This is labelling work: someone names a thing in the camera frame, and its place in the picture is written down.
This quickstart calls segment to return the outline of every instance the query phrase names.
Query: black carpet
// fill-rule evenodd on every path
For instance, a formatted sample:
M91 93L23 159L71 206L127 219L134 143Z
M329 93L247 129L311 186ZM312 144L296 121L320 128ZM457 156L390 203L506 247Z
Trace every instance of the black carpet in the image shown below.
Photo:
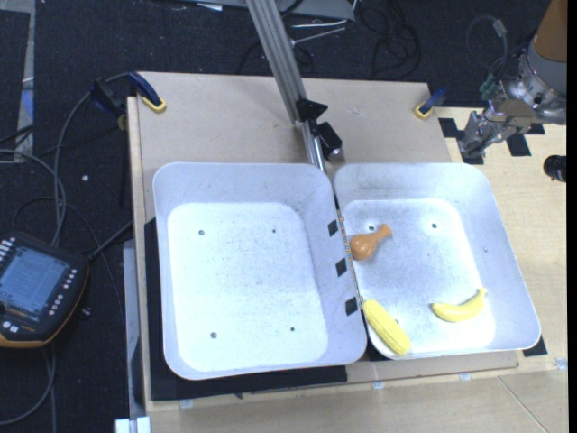
M472 19L480 14L501 18L513 45L534 32L549 1L394 0L394 5L392 0L363 0L357 22L348 24L346 31L302 43L301 71L304 77L316 78L425 81L432 91L447 88L447 105L478 106L477 89L486 71L465 46L464 34ZM377 43L393 31L401 15L405 29L400 41L409 44L381 43L373 62ZM310 19L290 15L286 21ZM500 55L499 40L490 27L480 24L477 29L472 45L483 48L480 54L492 62ZM289 30L294 39L313 32L321 31ZM252 20L243 9L215 12L158 0L36 0L35 37L34 143L36 154L47 162L52 162L70 110L97 78L133 69L270 74L258 49L242 62L257 41ZM129 91L122 80L113 88L122 95ZM126 135L115 126L114 117L89 106L80 109L65 144L61 177L72 208L61 244L87 252L95 247L94 237L103 242L131 218L130 192L123 185ZM50 240L54 230L50 175L33 164L2 169L0 186L0 226L9 227L27 200L42 198L20 213L16 226ZM79 312L57 339L60 433L111 431L115 419L128 415L119 299L124 293L122 244L105 254L92 266L81 306L85 312ZM0 361L2 420L35 403L46 375L38 351L3 351ZM5 431L50 431L50 404Z
M0 140L16 131L30 15L0 10Z

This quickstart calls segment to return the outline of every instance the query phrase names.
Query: metal pole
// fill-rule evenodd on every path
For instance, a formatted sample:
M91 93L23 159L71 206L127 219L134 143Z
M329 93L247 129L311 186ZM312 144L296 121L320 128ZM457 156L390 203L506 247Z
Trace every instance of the metal pole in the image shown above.
M269 60L272 75L277 81L291 122L301 123L305 149L310 163L326 172L325 158L318 137L313 136L308 121L303 121L297 110L297 101L307 99L292 43L285 30L275 0L246 0L262 48Z

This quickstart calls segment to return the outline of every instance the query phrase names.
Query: touchscreen display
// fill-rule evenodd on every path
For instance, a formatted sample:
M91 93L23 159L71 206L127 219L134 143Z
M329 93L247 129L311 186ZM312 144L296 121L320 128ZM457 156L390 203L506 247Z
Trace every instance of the touchscreen display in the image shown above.
M17 247L0 275L0 299L37 320L70 265L28 247Z

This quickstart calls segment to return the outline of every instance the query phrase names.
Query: toy banana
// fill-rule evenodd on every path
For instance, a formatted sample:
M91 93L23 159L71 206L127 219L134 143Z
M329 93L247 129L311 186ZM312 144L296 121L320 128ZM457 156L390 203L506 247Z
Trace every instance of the toy banana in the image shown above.
M411 347L411 341L389 312L375 299L365 300L362 309L382 341L397 355L405 355Z
M485 294L487 289L481 287L477 293L461 305L449 303L434 303L432 309L441 319L449 322L461 322L477 316L485 307Z

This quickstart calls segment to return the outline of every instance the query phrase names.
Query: blue clamp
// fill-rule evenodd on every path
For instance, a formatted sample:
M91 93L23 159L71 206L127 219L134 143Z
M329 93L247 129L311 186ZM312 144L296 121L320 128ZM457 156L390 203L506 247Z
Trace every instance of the blue clamp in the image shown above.
M138 93L142 95L142 101L146 106L156 113L161 113L166 109L166 101L157 95L152 85L143 76L137 72L130 72L128 79L136 87Z
M433 112L435 106L440 106L445 100L444 94L447 92L445 87L439 88L436 92L427 99L425 103L421 103L415 107L415 115L419 119L427 118Z

